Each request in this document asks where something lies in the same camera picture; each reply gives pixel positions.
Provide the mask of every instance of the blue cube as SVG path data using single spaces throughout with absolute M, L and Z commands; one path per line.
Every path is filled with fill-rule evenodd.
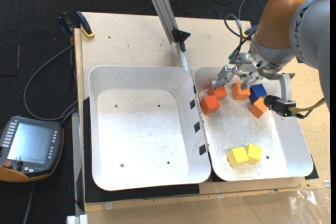
M 250 86 L 251 95 L 249 96 L 251 103 L 253 104 L 259 97 L 265 97 L 267 92 L 262 84 L 256 84 Z

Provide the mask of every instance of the black floor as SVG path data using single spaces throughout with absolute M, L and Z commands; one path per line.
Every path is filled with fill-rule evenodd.
M 172 0 L 175 16 L 223 19 L 238 15 L 243 0 Z M 248 0 L 242 20 L 258 23 L 266 1 Z M 25 109 L 23 93 L 33 73 L 51 57 L 70 45 L 59 27 L 58 17 L 68 12 L 91 11 L 155 15 L 151 0 L 0 0 L 0 128 L 12 115 L 31 117 Z M 49 65 L 29 88 L 30 109 L 42 118 L 60 116 L 76 100 L 76 85 L 71 80 L 69 55 Z M 55 173 L 36 182 L 29 223 L 65 223 L 75 214 L 71 197 L 72 150 L 71 121 L 64 123 L 66 147 Z M 31 183 L 0 182 L 0 223 L 22 223 Z

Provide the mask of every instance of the wooden table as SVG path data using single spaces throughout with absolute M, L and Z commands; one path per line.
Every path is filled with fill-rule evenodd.
M 169 44 L 158 17 L 83 14 L 95 36 L 88 39 L 79 28 L 75 29 L 81 134 L 82 102 L 89 96 L 88 73 L 93 67 L 180 65 L 177 49 Z M 191 33 L 185 42 L 191 75 L 200 67 L 222 67 L 228 64 L 227 57 L 236 48 L 239 39 L 225 27 L 222 20 L 176 18 L 176 21 L 181 30 Z M 250 27 L 249 22 L 242 24 L 243 29 Z M 234 21 L 229 22 L 229 25 L 233 29 L 236 27 Z M 248 44 L 245 44 L 242 52 L 247 51 Z M 292 79 L 292 98 L 298 107 L 311 106 L 323 97 L 317 70 L 299 64 L 294 59 L 283 72 L 296 74 Z M 301 191 L 308 191 L 315 197 L 320 195 L 322 201 L 325 201 L 325 196 L 330 196 L 330 113 L 327 106 L 316 108 L 308 118 L 300 120 L 300 125 L 319 178 L 273 178 L 239 182 L 213 182 L 209 178 L 199 185 L 199 195 L 108 203 L 86 202 L 84 212 L 88 215 L 89 223 L 209 223 L 209 220 L 211 223 L 223 223 L 223 219 L 234 223 L 264 223 L 261 219 L 283 219 L 284 216 L 293 221 L 296 218 L 292 217 L 292 208 L 284 210 L 279 201 L 296 198 Z M 257 206 L 255 203 L 262 203 L 263 210 L 254 208 Z M 307 206 L 310 211 L 313 210 L 312 219 L 331 219 L 329 203 L 321 202 L 320 210 L 309 203 Z M 306 209 L 304 207 L 301 212 L 305 213 Z

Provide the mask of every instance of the cube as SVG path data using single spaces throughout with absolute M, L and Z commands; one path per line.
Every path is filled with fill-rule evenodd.
M 241 82 L 237 82 L 232 87 L 232 98 L 234 100 L 245 100 L 251 94 L 250 88 L 242 90 L 240 86 L 241 86 Z
M 221 106 L 215 95 L 205 96 L 199 104 L 204 115 L 216 112 Z
M 248 144 L 245 147 L 248 161 L 247 163 L 256 165 L 261 160 L 261 147 L 253 144 Z
M 248 156 L 243 146 L 231 149 L 226 156 L 232 168 L 248 162 Z
M 256 84 L 250 86 L 251 95 L 249 96 L 251 103 L 253 104 L 259 97 L 265 97 L 267 92 L 262 84 Z
M 211 85 L 208 89 L 208 95 L 215 95 L 218 101 L 221 101 L 227 96 L 227 92 L 224 86 L 220 86 L 215 90 L 214 87 Z
M 248 109 L 254 116 L 260 118 L 263 113 L 268 110 L 268 107 L 264 105 L 264 99 L 259 97 L 257 101 Z

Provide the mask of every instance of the orange cube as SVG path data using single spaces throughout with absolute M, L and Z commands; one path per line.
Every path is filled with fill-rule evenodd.
M 232 87 L 232 97 L 234 100 L 245 100 L 251 95 L 250 88 L 242 90 L 240 86 L 241 82 L 237 82 Z
M 215 90 L 214 87 L 211 85 L 208 89 L 208 95 L 215 95 L 218 101 L 221 101 L 227 96 L 227 92 L 224 86 L 220 86 Z
M 268 110 L 268 107 L 264 105 L 264 99 L 259 97 L 257 101 L 248 109 L 254 116 L 260 118 L 263 113 Z
M 204 115 L 216 112 L 221 106 L 217 97 L 214 95 L 205 96 L 199 103 Z

